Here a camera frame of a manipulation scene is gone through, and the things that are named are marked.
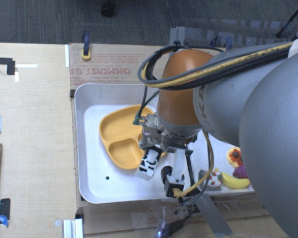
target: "yellow divided plate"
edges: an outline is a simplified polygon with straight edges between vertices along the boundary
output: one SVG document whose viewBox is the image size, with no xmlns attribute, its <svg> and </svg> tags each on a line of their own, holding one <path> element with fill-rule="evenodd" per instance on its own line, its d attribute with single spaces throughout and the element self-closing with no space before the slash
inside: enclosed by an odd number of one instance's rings
<svg viewBox="0 0 298 238">
<path fill-rule="evenodd" d="M 99 124 L 99 135 L 112 161 L 123 169 L 136 169 L 144 156 L 139 148 L 142 127 L 133 125 L 140 105 L 126 107 L 106 115 Z M 145 107 L 142 116 L 153 114 Z"/>
</svg>

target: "yellow clamp pad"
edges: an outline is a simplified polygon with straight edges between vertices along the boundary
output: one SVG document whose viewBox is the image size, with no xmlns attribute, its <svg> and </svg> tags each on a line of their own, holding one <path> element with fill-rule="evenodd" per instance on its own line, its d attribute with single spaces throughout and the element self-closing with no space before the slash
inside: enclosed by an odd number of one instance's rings
<svg viewBox="0 0 298 238">
<path fill-rule="evenodd" d="M 81 58 L 83 60 L 90 60 L 90 49 L 88 50 L 88 55 L 84 56 L 84 49 L 81 49 Z"/>
</svg>

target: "toy banana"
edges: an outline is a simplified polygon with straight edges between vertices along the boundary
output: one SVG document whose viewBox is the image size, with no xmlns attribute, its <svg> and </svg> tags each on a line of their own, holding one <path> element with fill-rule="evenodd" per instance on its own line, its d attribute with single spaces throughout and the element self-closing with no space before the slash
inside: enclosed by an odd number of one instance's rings
<svg viewBox="0 0 298 238">
<path fill-rule="evenodd" d="M 223 184 L 230 188 L 247 188 L 250 185 L 250 181 L 247 178 L 238 179 L 233 176 L 230 176 L 226 173 L 222 173 Z"/>
</svg>

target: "white tray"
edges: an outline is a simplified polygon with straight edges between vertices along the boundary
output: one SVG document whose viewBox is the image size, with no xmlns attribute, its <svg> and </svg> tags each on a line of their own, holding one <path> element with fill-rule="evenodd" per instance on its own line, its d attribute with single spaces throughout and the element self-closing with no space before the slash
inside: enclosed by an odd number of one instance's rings
<svg viewBox="0 0 298 238">
<path fill-rule="evenodd" d="M 156 89 L 148 89 L 151 96 Z M 117 167 L 108 156 L 99 137 L 98 126 L 101 119 L 118 109 L 141 104 L 144 86 L 141 84 L 85 84 L 75 92 L 75 114 L 78 151 L 78 180 L 82 197 L 93 204 L 127 202 L 137 200 L 165 199 L 161 169 L 173 165 L 173 154 L 162 157 L 155 175 L 150 181 L 135 176 L 134 170 Z M 158 97 L 148 107 L 156 109 Z M 233 167 L 227 162 L 227 151 L 232 145 L 210 137 L 214 150 L 214 167 L 228 174 Z M 193 150 L 191 162 L 195 181 L 201 169 L 208 169 L 207 144 L 202 133 L 198 140 L 188 145 Z M 184 165 L 185 187 L 189 187 L 189 174 Z M 220 190 L 206 190 L 209 195 L 253 192 L 246 189 L 230 189 L 222 185 Z"/>
</svg>

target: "robotic arm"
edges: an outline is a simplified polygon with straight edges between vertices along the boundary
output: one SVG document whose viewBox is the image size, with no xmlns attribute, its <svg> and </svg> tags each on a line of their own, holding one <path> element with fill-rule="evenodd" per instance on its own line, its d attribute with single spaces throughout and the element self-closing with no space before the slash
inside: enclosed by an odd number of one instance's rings
<svg viewBox="0 0 298 238">
<path fill-rule="evenodd" d="M 156 79 L 155 62 L 169 52 Z M 139 147 L 146 151 L 136 175 L 149 180 L 161 153 L 175 154 L 173 167 L 161 171 L 165 194 L 189 195 L 202 182 L 183 191 L 183 164 L 192 154 L 187 144 L 202 129 L 207 141 L 209 133 L 241 148 L 258 198 L 290 237 L 298 237 L 298 39 L 216 56 L 176 43 L 150 56 L 138 75 L 160 91 L 156 113 L 142 117 L 140 109 L 134 122 L 143 126 Z"/>
</svg>

